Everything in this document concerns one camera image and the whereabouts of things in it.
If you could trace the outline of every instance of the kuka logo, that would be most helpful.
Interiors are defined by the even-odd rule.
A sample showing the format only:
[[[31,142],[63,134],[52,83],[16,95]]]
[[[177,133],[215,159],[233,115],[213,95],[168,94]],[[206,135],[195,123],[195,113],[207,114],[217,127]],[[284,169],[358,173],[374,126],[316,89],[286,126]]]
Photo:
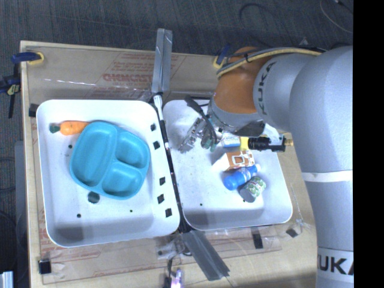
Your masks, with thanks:
[[[271,70],[272,66],[275,64],[276,62],[272,62],[270,63],[266,69],[265,69],[265,72],[262,74],[262,79],[261,81],[259,82],[259,88],[258,88],[258,92],[260,93],[260,97],[258,98],[258,101],[259,101],[259,106],[262,110],[262,113],[264,115],[267,115],[267,113],[265,112],[265,107],[264,107],[264,102],[263,102],[263,87],[264,87],[264,83],[265,83],[265,79],[267,78],[268,76],[268,73],[269,71]]]
[[[321,271],[328,271],[331,273],[338,272],[343,275],[353,276],[353,261],[347,258],[339,258],[336,260],[335,257],[317,255],[317,268]]]

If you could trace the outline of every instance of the small box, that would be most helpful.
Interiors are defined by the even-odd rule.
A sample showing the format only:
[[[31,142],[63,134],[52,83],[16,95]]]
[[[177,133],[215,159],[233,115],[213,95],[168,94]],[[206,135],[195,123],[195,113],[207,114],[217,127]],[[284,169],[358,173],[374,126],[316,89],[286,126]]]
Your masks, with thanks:
[[[223,147],[236,147],[240,146],[240,137],[231,133],[224,133],[221,139]]]
[[[250,150],[226,152],[213,165],[215,168],[220,168],[222,171],[235,170],[240,167],[254,165],[253,154]]]

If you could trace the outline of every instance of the gray carpet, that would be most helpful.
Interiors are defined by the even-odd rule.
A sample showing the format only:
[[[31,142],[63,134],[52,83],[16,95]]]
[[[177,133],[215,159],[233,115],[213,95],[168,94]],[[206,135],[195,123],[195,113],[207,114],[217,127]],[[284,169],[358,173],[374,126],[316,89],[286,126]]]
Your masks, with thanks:
[[[153,50],[157,28],[173,31],[173,51],[214,55],[252,45],[353,43],[353,0],[0,0],[0,75],[12,74],[20,40]],[[22,140],[20,94],[8,119],[0,94],[0,272],[15,266],[14,144]]]

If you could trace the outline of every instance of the sticker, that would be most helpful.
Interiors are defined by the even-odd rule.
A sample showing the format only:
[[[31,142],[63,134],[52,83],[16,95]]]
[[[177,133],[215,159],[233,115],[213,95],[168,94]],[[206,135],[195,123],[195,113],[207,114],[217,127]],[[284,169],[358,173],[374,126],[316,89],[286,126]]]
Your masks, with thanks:
[[[317,274],[331,280],[354,283],[353,252],[317,249]]]

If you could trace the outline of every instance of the blue plastic plate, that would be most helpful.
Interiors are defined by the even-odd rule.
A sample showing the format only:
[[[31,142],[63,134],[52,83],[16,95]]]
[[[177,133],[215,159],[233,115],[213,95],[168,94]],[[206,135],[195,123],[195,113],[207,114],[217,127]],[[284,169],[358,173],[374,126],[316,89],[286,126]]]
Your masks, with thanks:
[[[89,191],[129,199],[142,187],[150,157],[148,145],[133,133],[108,122],[92,122],[74,146],[70,173]]]

